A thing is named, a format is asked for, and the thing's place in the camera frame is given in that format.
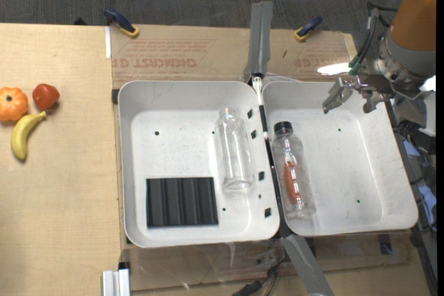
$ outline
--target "orange pumpkin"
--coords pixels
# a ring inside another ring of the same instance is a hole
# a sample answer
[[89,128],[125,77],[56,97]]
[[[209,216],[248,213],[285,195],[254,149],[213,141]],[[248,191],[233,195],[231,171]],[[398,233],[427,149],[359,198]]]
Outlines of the orange pumpkin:
[[19,88],[0,89],[0,121],[17,121],[28,111],[28,97]]

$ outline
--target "plastic bottle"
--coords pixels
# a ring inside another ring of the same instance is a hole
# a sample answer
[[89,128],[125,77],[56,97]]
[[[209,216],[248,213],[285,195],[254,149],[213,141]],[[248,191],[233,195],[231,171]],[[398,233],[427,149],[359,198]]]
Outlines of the plastic bottle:
[[285,214],[290,218],[312,215],[316,207],[311,194],[301,140],[288,121],[276,123],[271,145],[282,192]]
[[254,182],[245,123],[232,108],[219,112],[214,129],[219,178],[227,190],[244,189]]

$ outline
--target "toy fruit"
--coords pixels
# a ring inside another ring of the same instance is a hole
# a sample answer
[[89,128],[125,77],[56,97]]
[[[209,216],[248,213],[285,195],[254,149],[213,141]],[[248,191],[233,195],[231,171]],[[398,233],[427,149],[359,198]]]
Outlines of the toy fruit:
[[29,132],[31,132],[35,125],[44,117],[46,117],[45,111],[35,115],[25,115],[15,124],[11,135],[11,148],[17,158],[21,160],[26,158]]
[[58,90],[49,84],[39,84],[33,91],[34,103],[41,110],[47,110],[60,98]]
[[17,121],[28,111],[28,97],[19,88],[0,89],[0,121]]

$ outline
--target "wooden table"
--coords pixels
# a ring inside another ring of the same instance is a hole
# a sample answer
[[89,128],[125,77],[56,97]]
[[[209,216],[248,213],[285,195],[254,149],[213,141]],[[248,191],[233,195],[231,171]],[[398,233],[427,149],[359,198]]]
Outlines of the wooden table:
[[[100,295],[100,276],[120,255],[112,69],[105,28],[0,24],[0,87],[29,98],[37,84],[60,105],[29,137],[26,161],[10,150],[12,123],[0,123],[0,295]],[[426,295],[418,254],[406,265],[332,272],[338,295]],[[245,282],[136,295],[231,295]],[[274,295],[304,295],[283,277]]]

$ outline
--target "blue and yellow clamp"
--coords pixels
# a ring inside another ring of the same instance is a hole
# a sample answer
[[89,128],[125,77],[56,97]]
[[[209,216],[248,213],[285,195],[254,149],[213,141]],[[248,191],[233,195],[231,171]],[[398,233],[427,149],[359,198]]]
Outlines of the blue and yellow clamp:
[[304,41],[310,33],[314,30],[317,25],[322,22],[322,17],[318,16],[312,19],[307,25],[298,28],[294,33],[293,37],[296,41],[302,42]]
[[103,13],[108,19],[108,25],[112,22],[120,26],[120,31],[127,36],[136,37],[139,34],[139,28],[132,25],[122,14],[113,9],[106,8]]

